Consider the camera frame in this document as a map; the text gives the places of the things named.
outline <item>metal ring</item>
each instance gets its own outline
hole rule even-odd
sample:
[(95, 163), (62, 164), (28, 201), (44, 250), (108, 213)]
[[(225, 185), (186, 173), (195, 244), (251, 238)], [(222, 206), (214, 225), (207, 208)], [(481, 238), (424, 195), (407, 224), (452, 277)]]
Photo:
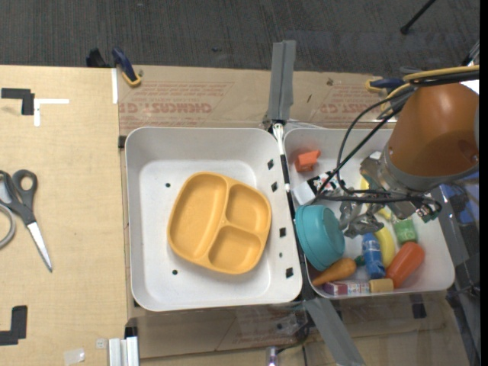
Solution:
[(0, 249), (5, 247), (14, 237), (15, 234), (15, 218), (14, 214), (8, 209), (8, 207), (0, 204), (0, 211), (3, 212), (7, 218), (10, 220), (10, 230), (7, 232), (7, 236), (5, 236), (2, 240), (0, 240)]

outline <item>table surface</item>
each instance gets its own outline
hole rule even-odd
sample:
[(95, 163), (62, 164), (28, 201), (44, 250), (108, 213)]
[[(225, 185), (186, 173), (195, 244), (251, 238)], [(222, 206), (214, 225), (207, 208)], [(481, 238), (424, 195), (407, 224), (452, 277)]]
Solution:
[[(160, 71), (163, 77), (175, 77), (175, 73), (198, 77), (195, 69)], [(229, 78), (229, 72), (214, 71)], [(53, 263), (49, 273), (18, 219), (15, 237), (0, 249), (0, 331), (10, 329), (12, 307), (26, 305), (27, 338), (17, 345), (0, 346), (2, 365), (64, 364), (64, 353), (77, 348), (85, 351), (84, 364), (104, 365), (107, 353), (96, 348), (97, 339), (124, 337), (127, 268), (124, 178), (120, 171), (124, 167), (117, 147), (119, 107), (113, 99), (112, 73), (113, 69), (0, 66), (2, 88), (29, 88), (37, 99), (69, 99), (68, 104), (41, 105), (39, 127), (34, 126), (32, 116), (21, 115), (20, 100), (0, 99), (0, 169), (11, 174), (30, 169), (37, 174), (34, 213)], [(210, 73), (212, 69), (205, 70), (206, 77)], [(262, 83), (266, 75), (242, 74), (252, 80), (254, 88), (260, 88), (260, 96), (266, 96), (266, 83)], [(298, 82), (309, 82), (310, 78), (323, 82), (324, 77), (304, 73)], [(308, 99), (309, 104), (308, 91), (299, 87), (296, 98), (303, 103)], [(125, 96), (122, 101), (128, 106)], [(208, 104), (222, 104), (213, 93), (206, 96)], [(321, 95), (316, 110), (324, 110), (324, 104), (326, 112), (332, 110), (332, 103), (324, 103), (328, 96)], [(260, 116), (259, 111), (253, 118)], [(360, 300), (346, 307), (345, 321), (349, 321), (348, 328), (367, 364), (389, 364), (393, 359), (396, 364), (412, 364), (406, 356), (411, 352), (415, 353), (415, 364), (468, 364), (444, 296), (428, 295), (429, 318), (412, 320), (402, 329), (393, 315), (381, 326), (365, 324), (364, 316), (355, 312), (361, 309)], [(388, 329), (395, 335), (388, 335)], [(323, 343), (312, 340), (305, 349), (308, 364), (335, 364)], [(242, 350), (142, 363), (256, 364), (263, 361), (263, 355), (262, 349)], [(286, 364), (304, 364), (299, 349), (284, 353), (283, 359)]]

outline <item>white plastic tray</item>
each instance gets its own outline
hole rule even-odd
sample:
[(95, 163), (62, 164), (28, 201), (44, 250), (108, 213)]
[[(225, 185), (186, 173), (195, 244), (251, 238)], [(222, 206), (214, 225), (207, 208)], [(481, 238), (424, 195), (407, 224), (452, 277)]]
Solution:
[[(353, 130), (349, 135), (343, 152), (342, 159), (344, 159), (349, 151), (353, 149), (369, 132), (369, 130)], [(322, 172), (331, 171), (335, 168), (337, 162), (337, 154), (339, 147), (344, 137), (345, 130), (338, 129), (322, 129), (322, 128), (297, 128), (288, 132), (284, 139), (284, 147), (287, 154), (288, 169), (290, 173), (291, 188), (299, 185), (303, 181), (312, 178)], [(369, 140), (362, 149), (360, 149), (354, 157), (342, 168), (341, 178), (345, 181), (347, 186), (359, 188), (361, 182), (361, 175), (359, 174), (359, 167), (361, 161), (375, 151), (381, 151), (387, 143), (391, 135), (391, 130), (379, 130)], [(312, 172), (297, 172), (294, 167), (294, 161), (300, 153), (312, 150), (320, 150), (321, 156), (318, 158), (318, 164), (315, 165)], [(340, 203), (329, 202), (327, 206), (335, 212), (337, 218), (340, 217), (339, 206)], [(422, 265), (403, 283), (401, 288), (395, 289), (391, 293), (380, 294), (404, 294), (404, 293), (421, 293), (426, 291), (441, 291), (450, 287), (454, 283), (454, 266), (451, 255), (449, 253), (445, 238), (441, 229), (441, 224), (438, 220), (423, 223), (417, 215), (413, 215), (414, 225), (419, 236), (419, 244), (425, 250), (425, 260)], [(391, 231), (395, 239), (395, 233), (392, 226), (385, 221), (385, 226)], [(355, 258), (361, 254), (361, 237), (356, 236), (354, 239), (346, 237), (345, 240), (345, 256)], [(361, 267), (357, 270), (352, 278), (368, 279), (366, 270)], [(347, 298), (347, 297), (373, 297), (380, 295), (376, 294), (360, 294), (358, 296), (333, 296), (322, 290), (321, 287), (313, 286), (315, 292), (320, 296), (326, 298)]]
[[(297, 245), (271, 134), (249, 128), (142, 127), (127, 137), (126, 165), (131, 286), (140, 306), (162, 312), (285, 303), (299, 295)], [(178, 192), (201, 171), (251, 185), (269, 200), (270, 234), (250, 272), (211, 271), (178, 257), (168, 244), (166, 227)]]

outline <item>orange block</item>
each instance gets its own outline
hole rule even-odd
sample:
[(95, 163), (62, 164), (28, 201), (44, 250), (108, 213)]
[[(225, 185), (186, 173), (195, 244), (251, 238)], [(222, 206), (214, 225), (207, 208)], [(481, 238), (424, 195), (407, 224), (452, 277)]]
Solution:
[(298, 155), (295, 160), (295, 168), (297, 172), (312, 171), (313, 166), (317, 163), (317, 159), (320, 156), (319, 150), (313, 150), (311, 152), (305, 152)]

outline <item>dark gray carpet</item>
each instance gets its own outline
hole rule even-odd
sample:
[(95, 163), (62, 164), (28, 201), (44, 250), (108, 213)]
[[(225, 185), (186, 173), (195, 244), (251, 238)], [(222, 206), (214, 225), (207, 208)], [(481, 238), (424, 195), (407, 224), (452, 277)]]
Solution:
[(270, 69), (297, 41), (296, 70), (398, 76), (461, 63), (480, 37), (480, 0), (0, 0), (0, 63), (84, 66), (119, 46), (133, 64)]

